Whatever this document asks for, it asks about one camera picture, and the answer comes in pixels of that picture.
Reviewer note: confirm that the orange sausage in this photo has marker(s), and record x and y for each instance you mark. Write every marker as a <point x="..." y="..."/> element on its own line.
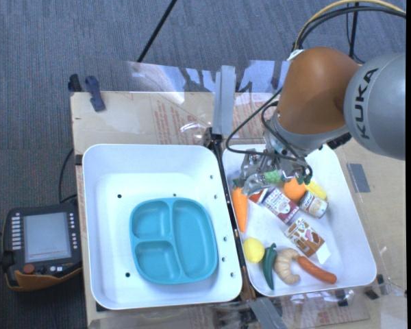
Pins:
<point x="316" y="270"/>

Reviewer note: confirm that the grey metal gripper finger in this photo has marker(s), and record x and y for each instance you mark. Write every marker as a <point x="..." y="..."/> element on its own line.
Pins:
<point x="255" y="183"/>
<point x="287" y="176"/>

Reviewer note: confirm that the orange carrot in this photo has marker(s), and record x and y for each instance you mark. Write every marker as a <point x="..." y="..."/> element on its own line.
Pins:
<point x="240" y="207"/>

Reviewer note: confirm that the black cylinder on white bracket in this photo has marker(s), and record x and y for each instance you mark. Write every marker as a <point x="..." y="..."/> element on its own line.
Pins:
<point x="339" y="140"/>

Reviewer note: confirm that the beige croissant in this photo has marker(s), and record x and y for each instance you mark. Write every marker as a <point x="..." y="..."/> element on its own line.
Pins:
<point x="285" y="267"/>

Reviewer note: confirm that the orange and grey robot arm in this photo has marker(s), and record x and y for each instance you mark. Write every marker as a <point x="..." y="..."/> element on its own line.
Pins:
<point x="315" y="91"/>

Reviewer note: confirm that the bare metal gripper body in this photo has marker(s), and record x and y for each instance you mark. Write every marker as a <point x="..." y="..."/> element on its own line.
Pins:
<point x="258" y="163"/>

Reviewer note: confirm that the green toy grapes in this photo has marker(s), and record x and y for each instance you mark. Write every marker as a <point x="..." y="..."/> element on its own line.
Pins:
<point x="272" y="176"/>

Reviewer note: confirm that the yellow corn cob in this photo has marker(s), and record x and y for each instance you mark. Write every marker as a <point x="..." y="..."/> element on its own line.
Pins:
<point x="316" y="188"/>

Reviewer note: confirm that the orange toy fruit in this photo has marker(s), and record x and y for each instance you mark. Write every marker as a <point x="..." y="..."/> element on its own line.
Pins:
<point x="294" y="190"/>

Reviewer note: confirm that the green pepper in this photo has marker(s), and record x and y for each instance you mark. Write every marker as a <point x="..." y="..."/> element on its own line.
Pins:
<point x="269" y="264"/>

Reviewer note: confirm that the white carton with red print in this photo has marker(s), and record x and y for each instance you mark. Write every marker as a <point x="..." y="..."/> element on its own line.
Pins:
<point x="281" y="206"/>

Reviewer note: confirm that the blue divided plate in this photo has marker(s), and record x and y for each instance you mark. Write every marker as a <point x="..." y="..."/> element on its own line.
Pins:
<point x="192" y="238"/>

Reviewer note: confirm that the small white can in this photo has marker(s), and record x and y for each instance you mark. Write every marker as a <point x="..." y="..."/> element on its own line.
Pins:
<point x="314" y="205"/>

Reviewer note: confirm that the white plastic tray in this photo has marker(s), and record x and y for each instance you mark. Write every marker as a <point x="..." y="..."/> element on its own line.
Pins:
<point x="346" y="238"/>
<point x="113" y="252"/>

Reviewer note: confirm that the small red and white carton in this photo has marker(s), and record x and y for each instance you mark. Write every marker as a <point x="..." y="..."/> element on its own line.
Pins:
<point x="258" y="196"/>

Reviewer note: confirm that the brown cardboard board red print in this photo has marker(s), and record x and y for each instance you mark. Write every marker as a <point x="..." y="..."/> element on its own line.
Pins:
<point x="130" y="122"/>

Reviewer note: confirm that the brown and white carton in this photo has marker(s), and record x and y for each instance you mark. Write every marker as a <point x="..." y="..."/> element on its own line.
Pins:
<point x="305" y="237"/>

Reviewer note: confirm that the yellow lemon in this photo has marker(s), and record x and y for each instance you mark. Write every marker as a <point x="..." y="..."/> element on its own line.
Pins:
<point x="253" y="250"/>

